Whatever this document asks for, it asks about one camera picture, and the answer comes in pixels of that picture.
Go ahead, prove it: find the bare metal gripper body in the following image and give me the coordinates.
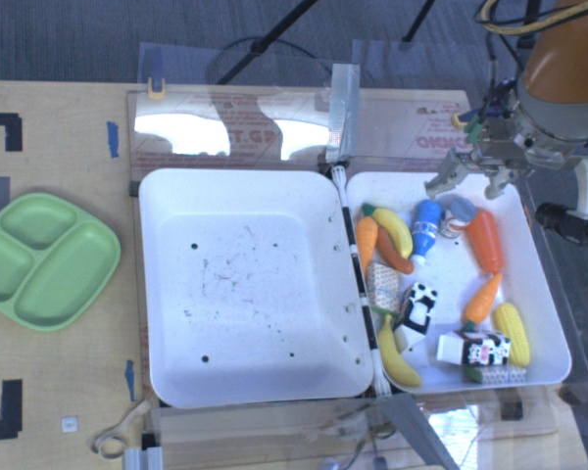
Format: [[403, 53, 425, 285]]
[[468, 114, 588, 171]]

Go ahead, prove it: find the small can grey lid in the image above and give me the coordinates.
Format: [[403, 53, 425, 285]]
[[438, 196, 478, 240]]

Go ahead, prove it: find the blue bottle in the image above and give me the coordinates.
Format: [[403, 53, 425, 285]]
[[409, 199, 445, 268]]

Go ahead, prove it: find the brown cardboard board red print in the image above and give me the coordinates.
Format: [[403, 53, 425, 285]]
[[126, 88, 563, 439]]

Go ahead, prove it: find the yellow banana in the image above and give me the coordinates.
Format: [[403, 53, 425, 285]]
[[375, 310, 423, 389], [370, 206, 416, 260]]

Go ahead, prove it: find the orange sausage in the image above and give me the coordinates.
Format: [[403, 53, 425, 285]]
[[375, 226, 417, 276]]

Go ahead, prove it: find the orange carrot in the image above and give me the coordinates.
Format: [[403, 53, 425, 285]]
[[462, 272, 505, 333], [355, 203, 379, 276]]

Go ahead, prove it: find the white plastic tray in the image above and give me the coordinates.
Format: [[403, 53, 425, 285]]
[[345, 170, 573, 396], [137, 166, 376, 410]]

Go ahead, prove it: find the thin black and white rod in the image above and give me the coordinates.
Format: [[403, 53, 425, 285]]
[[330, 164, 392, 399]]

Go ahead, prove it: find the orange patterned white carton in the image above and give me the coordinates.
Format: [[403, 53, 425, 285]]
[[365, 260, 403, 313]]

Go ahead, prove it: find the black and white cow carton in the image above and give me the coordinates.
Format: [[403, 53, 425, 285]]
[[393, 281, 440, 350]]

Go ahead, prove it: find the yellow corn cob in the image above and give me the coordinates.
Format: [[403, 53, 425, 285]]
[[491, 302, 532, 368]]

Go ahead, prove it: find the white cow print milk carton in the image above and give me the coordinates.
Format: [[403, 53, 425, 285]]
[[435, 330, 513, 367]]

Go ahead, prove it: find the patterned packet green end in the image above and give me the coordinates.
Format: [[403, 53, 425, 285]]
[[462, 363, 528, 386]]

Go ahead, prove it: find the green divided plate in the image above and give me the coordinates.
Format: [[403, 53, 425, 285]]
[[0, 192, 123, 333]]

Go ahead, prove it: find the black cylinder on white bracket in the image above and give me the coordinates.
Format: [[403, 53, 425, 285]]
[[535, 157, 588, 247]]

